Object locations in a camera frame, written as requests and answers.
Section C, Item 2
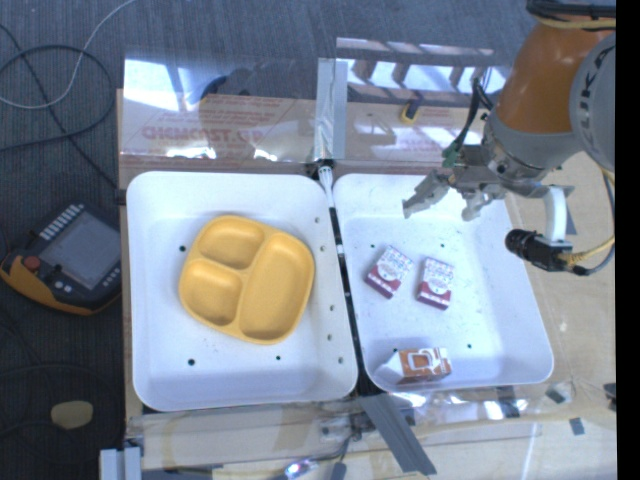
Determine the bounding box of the orange and white carton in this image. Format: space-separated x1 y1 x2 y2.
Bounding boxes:
382 346 454 387

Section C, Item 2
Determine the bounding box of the yellow divided plate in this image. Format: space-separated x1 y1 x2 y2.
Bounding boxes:
177 214 316 346

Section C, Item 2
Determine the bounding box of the red and white carton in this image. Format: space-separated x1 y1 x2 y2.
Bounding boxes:
414 256 456 312
363 245 415 300

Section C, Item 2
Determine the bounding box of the white plastic tray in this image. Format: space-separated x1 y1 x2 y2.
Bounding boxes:
125 170 360 413
332 172 555 395

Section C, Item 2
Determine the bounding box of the black cylinder on white bracket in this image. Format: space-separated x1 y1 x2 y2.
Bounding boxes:
504 186 575 273

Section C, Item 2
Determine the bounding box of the brown cardboard board, red print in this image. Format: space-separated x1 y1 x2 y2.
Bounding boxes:
115 87 617 474

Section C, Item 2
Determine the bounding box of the pale yellow round object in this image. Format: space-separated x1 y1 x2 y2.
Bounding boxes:
49 400 95 430

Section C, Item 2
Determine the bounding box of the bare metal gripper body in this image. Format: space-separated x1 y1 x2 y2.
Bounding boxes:
443 145 552 199

